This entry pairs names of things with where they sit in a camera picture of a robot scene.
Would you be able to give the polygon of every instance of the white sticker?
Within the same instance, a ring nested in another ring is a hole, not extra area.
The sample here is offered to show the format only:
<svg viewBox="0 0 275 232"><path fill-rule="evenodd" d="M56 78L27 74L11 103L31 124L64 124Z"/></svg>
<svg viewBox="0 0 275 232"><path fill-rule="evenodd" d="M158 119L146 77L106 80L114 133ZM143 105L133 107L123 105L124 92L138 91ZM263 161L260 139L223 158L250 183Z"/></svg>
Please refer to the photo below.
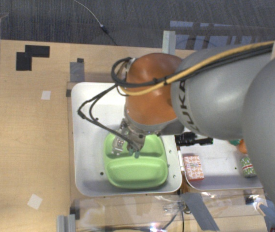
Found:
<svg viewBox="0 0 275 232"><path fill-rule="evenodd" d="M50 100L50 94L51 94L51 91L43 91L41 99Z"/></svg>
<svg viewBox="0 0 275 232"><path fill-rule="evenodd" d="M38 210L41 202L42 202L42 198L40 198L39 196L32 194L31 198L28 201L28 206L32 207L35 210Z"/></svg>

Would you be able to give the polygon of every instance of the green divided tray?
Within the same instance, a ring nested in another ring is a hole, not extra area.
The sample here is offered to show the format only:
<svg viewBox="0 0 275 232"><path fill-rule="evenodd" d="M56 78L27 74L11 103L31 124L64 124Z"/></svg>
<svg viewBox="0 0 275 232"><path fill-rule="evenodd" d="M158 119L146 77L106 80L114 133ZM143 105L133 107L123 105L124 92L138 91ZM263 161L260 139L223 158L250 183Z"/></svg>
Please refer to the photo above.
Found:
<svg viewBox="0 0 275 232"><path fill-rule="evenodd" d="M148 135L139 158L129 156L127 142L119 156L112 154L115 136L104 141L104 167L111 184L124 189L147 189L163 184L168 176L166 152L160 137Z"/></svg>

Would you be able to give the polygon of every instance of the orange ball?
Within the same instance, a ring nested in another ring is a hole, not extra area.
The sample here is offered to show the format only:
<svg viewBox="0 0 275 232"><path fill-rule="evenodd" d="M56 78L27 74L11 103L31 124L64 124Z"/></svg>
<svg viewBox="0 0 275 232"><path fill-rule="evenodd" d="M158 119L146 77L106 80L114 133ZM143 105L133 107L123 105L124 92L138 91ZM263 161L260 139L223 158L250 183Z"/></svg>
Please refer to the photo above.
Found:
<svg viewBox="0 0 275 232"><path fill-rule="evenodd" d="M238 145L238 149L243 154L247 154L247 148L243 139L240 141L240 144Z"/></svg>

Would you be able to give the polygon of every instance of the wooden table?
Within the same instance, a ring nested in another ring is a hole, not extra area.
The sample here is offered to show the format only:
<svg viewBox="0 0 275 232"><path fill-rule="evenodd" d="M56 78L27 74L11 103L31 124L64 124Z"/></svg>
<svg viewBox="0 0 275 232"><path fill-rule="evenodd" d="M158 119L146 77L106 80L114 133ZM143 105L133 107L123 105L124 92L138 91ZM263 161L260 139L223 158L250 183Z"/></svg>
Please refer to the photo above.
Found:
<svg viewBox="0 0 275 232"><path fill-rule="evenodd" d="M32 71L16 71L16 52L24 52L26 44L50 46L50 57L32 58ZM86 80L102 81L106 80L116 60L160 51L154 48L1 41L0 232L56 231L57 216L69 213L74 190L70 185L72 164L66 98L70 62L83 58ZM176 55L182 58L190 53L176 51ZM51 91L49 100L41 99L43 91ZM38 209L27 205L33 194L42 199ZM200 231L190 215L185 218L186 228ZM218 216L215 220L222 231L266 231L262 216ZM181 231L181 222L177 220L169 228L169 231Z"/></svg>

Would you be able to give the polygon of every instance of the gray carpet floor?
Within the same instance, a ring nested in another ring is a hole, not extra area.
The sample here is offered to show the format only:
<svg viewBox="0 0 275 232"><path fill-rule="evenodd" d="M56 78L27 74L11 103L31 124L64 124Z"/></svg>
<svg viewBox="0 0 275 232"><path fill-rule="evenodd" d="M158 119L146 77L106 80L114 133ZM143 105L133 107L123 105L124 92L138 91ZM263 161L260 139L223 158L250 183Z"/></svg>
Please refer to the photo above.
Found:
<svg viewBox="0 0 275 232"><path fill-rule="evenodd" d="M178 49L275 39L275 0L77 0L104 24L117 45L161 47L176 31ZM44 42L114 42L72 0L0 0L2 38Z"/></svg>

